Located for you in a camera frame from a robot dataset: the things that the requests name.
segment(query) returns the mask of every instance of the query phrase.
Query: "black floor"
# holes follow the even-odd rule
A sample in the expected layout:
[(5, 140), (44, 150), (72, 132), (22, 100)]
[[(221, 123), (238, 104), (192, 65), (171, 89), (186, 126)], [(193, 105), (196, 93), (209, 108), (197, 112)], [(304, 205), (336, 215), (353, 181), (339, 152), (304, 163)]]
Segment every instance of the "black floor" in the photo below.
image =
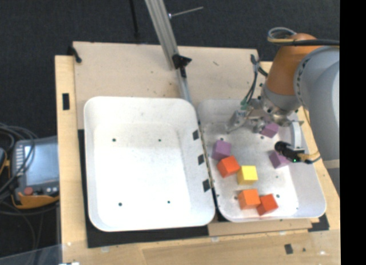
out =
[[(170, 13), (204, 7), (172, 19), (182, 46), (255, 48), (271, 61), (277, 47), (266, 34), (273, 27), (340, 39), (340, 0), (164, 1)], [(129, 0), (0, 0), (0, 123), (56, 135), (54, 56), (72, 41), (158, 44), (144, 0), (134, 5), (138, 38)], [(44, 217), (40, 247), (56, 244), (55, 216)], [(38, 232), (39, 218), (29, 221)], [(22, 217), (0, 215), (0, 257), (27, 251), (31, 242)]]

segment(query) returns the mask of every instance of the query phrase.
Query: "orange cube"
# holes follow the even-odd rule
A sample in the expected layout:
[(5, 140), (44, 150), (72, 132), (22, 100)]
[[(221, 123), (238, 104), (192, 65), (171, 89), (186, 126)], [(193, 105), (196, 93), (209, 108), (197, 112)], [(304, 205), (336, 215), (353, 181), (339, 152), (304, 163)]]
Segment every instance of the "orange cube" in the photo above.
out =
[(242, 190), (238, 195), (240, 209), (253, 209), (261, 204), (257, 189)]
[(263, 215), (273, 210), (276, 210), (279, 206), (273, 196), (273, 194), (268, 194), (265, 196), (260, 196), (261, 204), (257, 207), (259, 215)]
[(217, 168), (221, 176), (226, 178), (227, 176), (236, 174), (236, 172), (240, 169), (240, 166), (234, 155), (231, 155), (220, 160), (217, 164)]

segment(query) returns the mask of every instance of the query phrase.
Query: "metal bar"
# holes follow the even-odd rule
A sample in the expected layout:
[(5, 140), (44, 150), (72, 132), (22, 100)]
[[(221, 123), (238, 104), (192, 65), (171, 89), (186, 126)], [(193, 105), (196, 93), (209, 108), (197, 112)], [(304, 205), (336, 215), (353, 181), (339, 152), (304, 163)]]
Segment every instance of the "metal bar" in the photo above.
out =
[(177, 12), (177, 13), (169, 13), (168, 16), (169, 16), (169, 19), (172, 19), (173, 17), (175, 16), (179, 16), (179, 15), (183, 15), (183, 14), (187, 14), (187, 13), (192, 13), (192, 12), (195, 12), (195, 11), (198, 11), (198, 10), (202, 10), (204, 7), (201, 6), (201, 7), (197, 7), (197, 8), (193, 8), (193, 9), (189, 9), (189, 10), (185, 10), (185, 11), (181, 11), (181, 12)]
[[(173, 61), (173, 56), (176, 54), (179, 55), (179, 51), (164, 1), (145, 0), (145, 2), (148, 7), (150, 17), (153, 21), (156, 34), (162, 46), (168, 65), (171, 69), (176, 69)], [(181, 70), (184, 69), (176, 69), (180, 93), (182, 98), (191, 103), (192, 99), (190, 97), (187, 79), (186, 77), (182, 76)]]

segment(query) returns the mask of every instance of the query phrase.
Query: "wooden platform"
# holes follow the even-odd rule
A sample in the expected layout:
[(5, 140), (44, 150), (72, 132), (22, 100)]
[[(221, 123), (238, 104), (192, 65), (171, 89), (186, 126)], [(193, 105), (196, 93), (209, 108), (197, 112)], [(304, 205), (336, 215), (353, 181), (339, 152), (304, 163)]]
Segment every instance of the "wooden platform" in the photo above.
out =
[[(160, 46), (74, 42), (82, 63), (55, 57), (57, 130), (64, 262), (81, 264), (337, 264), (340, 263), (340, 199), (321, 161), (316, 171), (327, 200), (329, 229), (308, 232), (319, 219), (228, 223), (214, 219), (209, 237), (88, 248), (77, 130), (85, 102), (97, 95), (180, 97), (175, 71)], [(195, 107), (209, 98), (242, 99), (253, 79), (255, 49), (179, 47)], [(270, 62), (263, 62), (269, 70)], [(310, 150), (316, 145), (309, 126)]]

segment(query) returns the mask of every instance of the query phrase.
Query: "white container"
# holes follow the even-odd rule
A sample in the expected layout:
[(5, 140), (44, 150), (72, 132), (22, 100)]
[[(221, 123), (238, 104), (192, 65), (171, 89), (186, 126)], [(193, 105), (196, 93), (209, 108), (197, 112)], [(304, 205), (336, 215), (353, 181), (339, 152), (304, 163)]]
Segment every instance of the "white container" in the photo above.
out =
[(213, 219), (211, 189), (204, 185), (208, 169), (190, 103), (94, 97), (84, 107), (84, 124), (89, 216), (98, 229), (193, 227)]
[[(202, 137), (208, 153), (208, 163), (215, 188), (218, 209), (231, 222), (254, 222), (259, 220), (318, 218), (325, 212), (326, 202), (313, 164), (289, 163), (274, 168), (269, 155), (277, 141), (291, 143), (289, 127), (280, 127), (279, 132), (269, 138), (253, 132), (250, 121), (239, 129), (227, 133), (225, 125), (240, 106), (236, 99), (211, 99), (198, 107)], [(297, 121), (296, 114), (290, 119)], [(238, 185), (236, 174), (222, 178), (217, 169), (217, 160), (210, 157), (216, 140), (223, 139), (232, 144), (232, 155), (239, 165), (254, 165), (258, 181), (253, 185)], [(302, 146), (308, 152), (302, 136)], [(273, 194), (278, 209), (259, 216), (256, 209), (241, 210), (237, 195), (248, 188), (256, 188), (259, 195)]]

